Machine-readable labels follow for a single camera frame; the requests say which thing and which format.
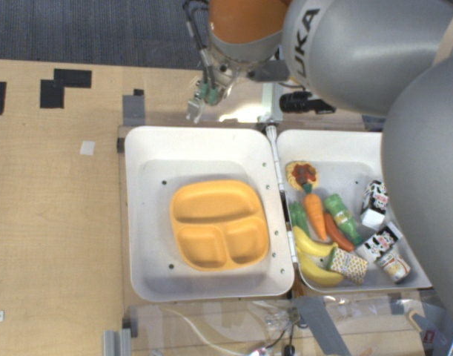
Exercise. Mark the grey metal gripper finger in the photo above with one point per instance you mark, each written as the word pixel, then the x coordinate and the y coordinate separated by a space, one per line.
pixel 195 111

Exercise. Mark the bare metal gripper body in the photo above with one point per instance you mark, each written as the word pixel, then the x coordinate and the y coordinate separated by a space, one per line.
pixel 226 73

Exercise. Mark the orange divided plate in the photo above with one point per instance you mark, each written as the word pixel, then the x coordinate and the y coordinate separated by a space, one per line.
pixel 215 198

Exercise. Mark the yellow patterned carton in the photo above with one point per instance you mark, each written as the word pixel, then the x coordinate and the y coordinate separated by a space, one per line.
pixel 350 266

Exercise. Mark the green vegetable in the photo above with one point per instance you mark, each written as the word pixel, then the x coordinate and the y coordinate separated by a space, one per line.
pixel 299 217

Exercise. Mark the orange carrot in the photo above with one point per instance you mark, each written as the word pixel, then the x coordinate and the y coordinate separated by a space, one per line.
pixel 316 213

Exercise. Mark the black cylinder on white bracket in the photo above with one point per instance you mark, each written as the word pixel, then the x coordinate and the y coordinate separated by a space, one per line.
pixel 300 101

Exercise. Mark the yellow banana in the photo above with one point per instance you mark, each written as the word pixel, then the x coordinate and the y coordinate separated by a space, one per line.
pixel 309 246
pixel 317 273

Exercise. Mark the small white and orange can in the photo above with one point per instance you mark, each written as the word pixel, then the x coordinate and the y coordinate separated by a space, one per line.
pixel 394 267

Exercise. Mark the white plastic tray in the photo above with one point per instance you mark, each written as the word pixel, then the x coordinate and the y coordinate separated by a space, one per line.
pixel 333 150
pixel 211 147

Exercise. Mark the yellow pasta with red sauce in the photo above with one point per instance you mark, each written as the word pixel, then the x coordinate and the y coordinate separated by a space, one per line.
pixel 300 174

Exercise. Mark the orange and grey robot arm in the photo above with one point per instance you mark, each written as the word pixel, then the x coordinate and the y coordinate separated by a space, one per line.
pixel 359 43

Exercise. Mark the red sausage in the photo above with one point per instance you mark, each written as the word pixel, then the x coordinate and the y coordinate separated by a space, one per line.
pixel 337 234

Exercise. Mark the cow print milk carton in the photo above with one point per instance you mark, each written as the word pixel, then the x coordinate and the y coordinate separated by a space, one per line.
pixel 380 241
pixel 374 206

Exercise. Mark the green bottle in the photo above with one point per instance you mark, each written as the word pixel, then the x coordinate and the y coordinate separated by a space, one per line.
pixel 341 215

